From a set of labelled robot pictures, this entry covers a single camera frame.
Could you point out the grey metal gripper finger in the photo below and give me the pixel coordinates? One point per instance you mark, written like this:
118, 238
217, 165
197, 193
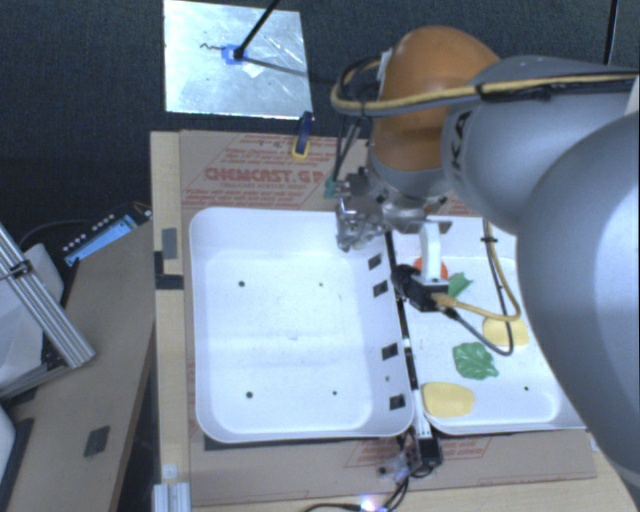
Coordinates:
346, 232
371, 232

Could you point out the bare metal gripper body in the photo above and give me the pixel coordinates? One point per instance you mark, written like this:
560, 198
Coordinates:
365, 197

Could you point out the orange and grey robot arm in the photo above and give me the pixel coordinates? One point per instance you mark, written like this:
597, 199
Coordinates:
550, 200

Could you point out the orange toy carrot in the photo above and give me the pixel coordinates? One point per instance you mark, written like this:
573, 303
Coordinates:
418, 263

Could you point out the small green toy leaf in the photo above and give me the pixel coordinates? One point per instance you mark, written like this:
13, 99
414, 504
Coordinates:
460, 285

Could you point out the white plastic tray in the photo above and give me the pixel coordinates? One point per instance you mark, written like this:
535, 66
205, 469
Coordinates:
290, 330
505, 405

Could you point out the yellow round toy food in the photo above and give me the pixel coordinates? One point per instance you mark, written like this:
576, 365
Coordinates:
495, 331

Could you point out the green toy lettuce leaf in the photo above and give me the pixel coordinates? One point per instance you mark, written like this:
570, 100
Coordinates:
474, 361

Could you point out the yellow oval toy food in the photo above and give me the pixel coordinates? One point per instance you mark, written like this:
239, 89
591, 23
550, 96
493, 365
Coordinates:
447, 399

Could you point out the brown cardboard board red print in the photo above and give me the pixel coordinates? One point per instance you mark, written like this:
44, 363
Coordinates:
260, 475

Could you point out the black cylinder on white bracket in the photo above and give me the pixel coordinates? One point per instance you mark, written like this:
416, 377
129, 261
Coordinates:
425, 292

